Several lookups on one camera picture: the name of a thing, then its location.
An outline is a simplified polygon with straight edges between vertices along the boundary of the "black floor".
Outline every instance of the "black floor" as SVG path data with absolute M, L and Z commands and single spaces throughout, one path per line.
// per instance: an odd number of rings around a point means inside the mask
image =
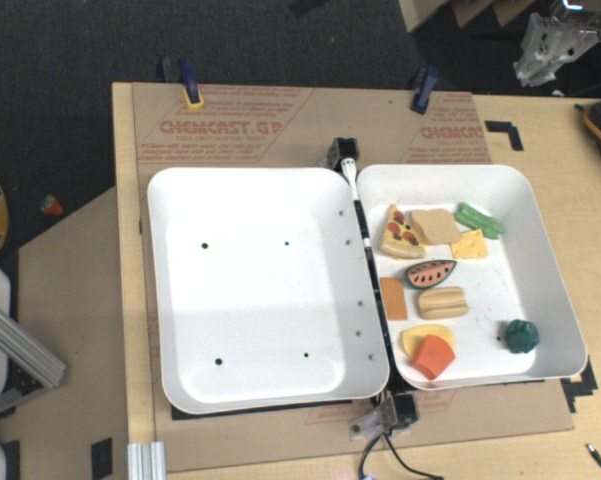
M 112 187 L 111 84 L 156 81 L 161 55 L 190 57 L 202 83 L 406 88 L 424 65 L 437 89 L 601 97 L 601 45 L 558 80 L 522 88 L 513 62 L 528 13 L 485 11 L 460 29 L 448 6 L 408 34 L 398 0 L 0 0 L 0 181 L 19 247 Z M 531 11 L 546 15 L 541 0 Z

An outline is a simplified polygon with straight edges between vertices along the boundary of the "pizza slice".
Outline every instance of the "pizza slice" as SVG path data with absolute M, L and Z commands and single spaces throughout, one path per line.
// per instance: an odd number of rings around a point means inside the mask
M 395 204 L 389 208 L 387 224 L 382 231 L 378 249 L 396 258 L 423 258 L 425 249 L 407 224 L 407 219 Z

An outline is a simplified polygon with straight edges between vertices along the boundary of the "wooden table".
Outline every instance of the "wooden table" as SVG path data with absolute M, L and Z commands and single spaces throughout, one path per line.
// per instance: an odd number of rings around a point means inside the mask
M 487 133 L 494 163 L 520 170 L 531 182 L 556 259 L 576 310 L 598 382 L 593 396 L 576 401 L 575 430 L 500 440 L 437 445 L 404 451 L 420 470 L 455 480 L 476 478 L 601 479 L 585 448 L 601 453 L 601 158 L 574 110 L 582 100 L 475 96 L 481 120 L 517 126 L 524 151 L 506 134 Z M 113 85 L 114 135 L 130 442 L 156 439 L 147 334 L 140 203 L 136 171 L 132 84 Z M 311 458 L 170 474 L 173 480 L 357 478 L 357 455 Z M 389 452 L 373 453 L 368 471 L 383 480 L 411 478 Z

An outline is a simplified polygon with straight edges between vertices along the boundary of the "black cable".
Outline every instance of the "black cable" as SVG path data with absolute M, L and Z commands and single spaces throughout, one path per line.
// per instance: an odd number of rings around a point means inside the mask
M 376 444 L 378 444 L 378 441 L 380 441 L 380 439 L 384 437 L 385 441 L 387 441 L 387 444 L 389 445 L 389 449 L 393 452 L 393 455 L 395 456 L 395 458 L 398 460 L 398 462 L 400 463 L 400 465 L 405 468 L 407 471 L 410 471 L 411 473 L 415 474 L 415 475 L 420 475 L 423 476 L 425 478 L 429 478 L 430 480 L 444 480 L 443 477 L 441 476 L 436 476 L 436 475 L 431 475 L 429 473 L 424 473 L 422 471 L 418 471 L 416 469 L 412 469 L 410 468 L 398 455 L 398 452 L 396 451 L 396 449 L 393 447 L 393 444 L 391 443 L 391 441 L 389 440 L 389 434 L 388 433 L 384 433 L 384 434 L 380 434 L 376 437 L 374 437 L 373 439 L 371 439 L 368 443 L 367 446 L 365 446 L 364 450 L 362 451 L 362 455 L 360 456 L 360 462 L 358 464 L 358 478 L 359 480 L 364 480 L 364 478 L 366 478 L 366 475 L 364 474 L 364 463 L 367 460 L 367 456 L 369 455 L 369 453 L 371 452 L 371 450 L 373 450 L 374 446 Z

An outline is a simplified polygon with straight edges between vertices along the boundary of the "watermelon slice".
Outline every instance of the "watermelon slice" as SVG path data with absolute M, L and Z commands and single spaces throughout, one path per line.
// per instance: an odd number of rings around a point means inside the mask
M 449 277 L 456 263 L 453 260 L 423 261 L 409 267 L 404 273 L 404 280 L 419 290 L 431 288 Z

